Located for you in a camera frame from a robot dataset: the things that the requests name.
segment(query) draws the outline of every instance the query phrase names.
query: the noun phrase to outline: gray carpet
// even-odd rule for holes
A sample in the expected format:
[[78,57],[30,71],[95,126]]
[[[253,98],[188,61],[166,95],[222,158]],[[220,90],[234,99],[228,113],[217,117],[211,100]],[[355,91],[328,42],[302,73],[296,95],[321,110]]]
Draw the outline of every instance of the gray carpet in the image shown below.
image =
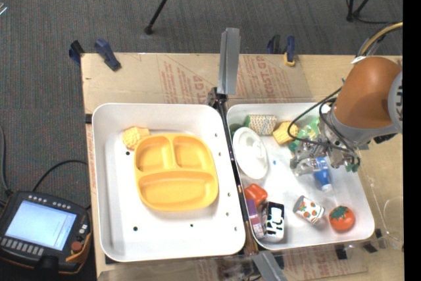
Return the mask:
[[[355,0],[354,10],[363,0]],[[87,159],[80,68],[68,57],[78,40],[95,52],[97,38],[114,52],[219,53],[221,33],[239,28],[241,53],[266,53],[274,34],[295,36],[296,54],[354,55],[386,22],[403,19],[403,0],[369,0],[347,20],[347,0],[0,0],[0,125],[12,190],[28,190],[65,159]],[[403,31],[390,34],[378,55],[402,55]],[[89,204],[86,166],[64,165],[38,191]],[[6,200],[3,190],[0,199]],[[94,280],[93,249],[77,276]],[[0,280],[34,280],[32,271],[0,261]]]

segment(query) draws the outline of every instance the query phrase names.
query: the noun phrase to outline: yellow plate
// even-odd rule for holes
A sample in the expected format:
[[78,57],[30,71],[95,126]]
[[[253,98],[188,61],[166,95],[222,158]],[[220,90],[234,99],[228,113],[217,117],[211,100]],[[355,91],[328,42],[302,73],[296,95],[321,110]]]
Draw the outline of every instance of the yellow plate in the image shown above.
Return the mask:
[[196,136],[175,133],[146,136],[135,148],[134,166],[139,197],[152,209],[201,209],[218,195],[212,153]]

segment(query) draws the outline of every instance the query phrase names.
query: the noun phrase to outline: yellow sponge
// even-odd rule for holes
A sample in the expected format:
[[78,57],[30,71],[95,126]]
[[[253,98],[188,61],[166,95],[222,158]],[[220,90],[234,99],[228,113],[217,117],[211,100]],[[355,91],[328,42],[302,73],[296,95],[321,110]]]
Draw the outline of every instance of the yellow sponge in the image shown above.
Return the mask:
[[128,149],[134,150],[140,139],[145,136],[149,136],[149,134],[150,133],[148,128],[132,126],[131,128],[124,131],[123,143]]
[[[288,141],[292,141],[293,138],[288,135],[288,127],[291,122],[282,122],[276,130],[273,131],[272,135],[275,137],[275,140],[278,144],[284,144]],[[295,124],[291,125],[289,129],[291,135],[296,136],[298,134],[298,127]]]

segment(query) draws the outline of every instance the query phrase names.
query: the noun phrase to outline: white plastic tray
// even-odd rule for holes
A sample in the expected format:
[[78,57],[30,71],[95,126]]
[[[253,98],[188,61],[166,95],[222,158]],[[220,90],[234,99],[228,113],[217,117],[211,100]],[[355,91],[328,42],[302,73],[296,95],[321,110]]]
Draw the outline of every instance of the white plastic tray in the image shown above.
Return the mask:
[[[230,127],[235,128],[244,123],[247,115],[276,115],[277,127],[280,122],[292,121],[313,104],[238,104],[228,110],[227,121]],[[303,127],[315,116],[318,116],[318,107],[298,120],[297,126]],[[258,184],[268,192],[268,200],[282,203],[285,207],[283,240],[270,243],[255,237],[262,247],[277,251],[327,243],[355,242],[365,240],[373,234],[374,218],[357,172],[347,172],[343,166],[338,169],[331,168],[333,190],[323,192],[316,185],[312,174],[295,176],[292,173],[289,168],[292,156],[287,145],[279,145],[273,136],[261,138],[268,152],[268,173],[260,180],[253,180],[239,169],[241,184],[243,188],[251,183]],[[318,224],[313,225],[292,211],[300,195],[325,207],[325,214]],[[328,222],[329,212],[338,205],[348,206],[355,214],[355,224],[348,232],[338,233]]]
[[[231,255],[245,229],[222,119],[207,105],[107,103],[93,113],[93,141],[103,251],[119,262]],[[212,151],[219,194],[196,211],[162,212],[137,194],[134,152],[122,142],[132,127],[151,134],[182,132],[200,137]]]

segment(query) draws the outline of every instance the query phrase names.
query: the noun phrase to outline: wooden table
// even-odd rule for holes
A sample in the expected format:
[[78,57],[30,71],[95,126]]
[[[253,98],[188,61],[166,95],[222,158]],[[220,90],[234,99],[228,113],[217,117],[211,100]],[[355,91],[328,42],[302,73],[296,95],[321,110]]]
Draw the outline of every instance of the wooden table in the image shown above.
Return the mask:
[[[211,88],[218,85],[217,54],[115,53],[122,68],[113,72],[98,54],[81,57],[84,104],[87,116],[100,104],[196,103],[202,104]],[[240,55],[236,95],[229,104],[316,102],[342,85],[352,69],[352,55],[297,55],[295,66],[284,64],[283,55]],[[402,57],[387,57],[401,62]],[[105,263],[98,235],[95,157],[91,125],[86,125],[91,178],[91,204],[95,258],[99,280],[215,280],[220,261],[198,259],[150,263]],[[348,259],[338,260],[324,247],[298,251],[284,258],[288,280],[337,278],[369,281],[404,280],[403,242],[403,139],[396,135],[381,144],[371,142],[361,151],[360,177],[376,228],[363,244],[347,248]]]

